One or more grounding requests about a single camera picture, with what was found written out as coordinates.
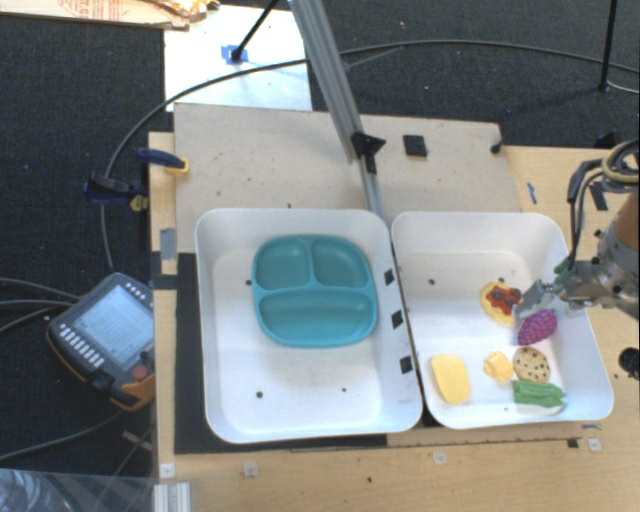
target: teal divided plate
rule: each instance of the teal divided plate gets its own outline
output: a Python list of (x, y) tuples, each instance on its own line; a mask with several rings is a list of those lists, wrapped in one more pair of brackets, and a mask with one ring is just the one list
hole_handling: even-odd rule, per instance
[(262, 330), (295, 347), (336, 347), (366, 338), (378, 321), (369, 264), (347, 240), (298, 235), (270, 240), (253, 260)]

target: black carpet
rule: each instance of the black carpet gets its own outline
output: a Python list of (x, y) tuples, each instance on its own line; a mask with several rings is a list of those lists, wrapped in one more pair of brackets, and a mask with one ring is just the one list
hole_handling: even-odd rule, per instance
[[(227, 2), (259, 5), (265, 2)], [(606, 0), (353, 0), (325, 2), (340, 49), (405, 40), (429, 44), (360, 63), (345, 58), (363, 113), (490, 121), (512, 145), (589, 147), (602, 134), (638, 136), (638, 96), (597, 90), (600, 65), (501, 46), (548, 48), (601, 59)], [(620, 2), (612, 62), (638, 67), (640, 5)], [(238, 35), (238, 41), (244, 34)], [(458, 43), (436, 40), (464, 40)], [(159, 30), (0, 16), (0, 276), (83, 294), (107, 273), (99, 211), (82, 185), (103, 172), (128, 130), (164, 99)], [(612, 68), (616, 84), (638, 75)], [(314, 108), (324, 103), (312, 79)], [(113, 175), (140, 179), (133, 148), (149, 130), (170, 130), (161, 115), (139, 133)], [(117, 270), (150, 277), (148, 219), (125, 207), (107, 212)], [(0, 301), (43, 294), (0, 286)], [(0, 328), (33, 309), (0, 309)], [(79, 383), (45, 344), (42, 318), (0, 334), (0, 457), (100, 423), (116, 409)], [(141, 434), (145, 408), (64, 446), (0, 464), (38, 471), (110, 474)], [(144, 475), (138, 453), (124, 470)]]

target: yellow cheese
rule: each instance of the yellow cheese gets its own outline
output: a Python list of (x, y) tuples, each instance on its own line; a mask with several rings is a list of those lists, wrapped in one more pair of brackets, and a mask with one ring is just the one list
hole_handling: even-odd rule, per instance
[(513, 364), (502, 352), (491, 352), (482, 367), (489, 377), (504, 382), (513, 376)]
[(462, 359), (450, 354), (433, 356), (431, 368), (442, 398), (448, 404), (458, 405), (469, 398), (471, 386)]

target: wooden table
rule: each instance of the wooden table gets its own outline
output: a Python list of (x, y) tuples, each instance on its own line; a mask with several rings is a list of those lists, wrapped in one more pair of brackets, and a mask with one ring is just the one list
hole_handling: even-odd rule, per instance
[[(173, 135), (152, 134), (150, 144), (171, 150)], [(551, 217), (569, 240), (565, 201), (569, 176), (580, 162), (603, 152), (526, 147), (504, 147), (503, 151), (522, 211)], [(534, 187), (537, 204), (532, 202), (528, 184)], [(150, 186), (152, 247), (158, 251), (160, 232), (175, 226), (175, 177), (153, 166)], [(589, 234), (606, 228), (623, 198), (609, 195), (607, 200), (608, 212), (596, 212), (587, 201), (581, 258), (594, 253), (597, 241)], [(162, 273), (175, 274), (175, 261), (162, 260)], [(617, 310), (589, 312), (614, 389), (615, 406), (608, 418), (596, 424), (573, 425), (579, 433), (577, 447), (560, 439), (174, 455), (176, 293), (157, 290), (154, 300), (159, 473), (165, 483), (190, 482), (194, 511), (638, 509), (638, 383), (628, 378), (617, 362), (624, 348), (638, 345), (638, 324)], [(245, 463), (257, 465), (257, 476), (245, 475)]]

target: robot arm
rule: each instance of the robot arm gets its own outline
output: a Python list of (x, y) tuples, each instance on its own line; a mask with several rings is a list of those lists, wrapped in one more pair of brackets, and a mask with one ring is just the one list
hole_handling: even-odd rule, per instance
[[(635, 157), (635, 167), (629, 157)], [(602, 169), (585, 180), (587, 173)], [(600, 178), (605, 190), (630, 193), (618, 215), (600, 238), (591, 261), (576, 261), (582, 225), (584, 191)], [(638, 320), (638, 140), (614, 148), (603, 160), (584, 162), (571, 178), (569, 203), (572, 206), (572, 250), (556, 269), (552, 283), (536, 281), (514, 308), (516, 321), (545, 308), (554, 298), (567, 303), (569, 310), (601, 305), (617, 307)]]

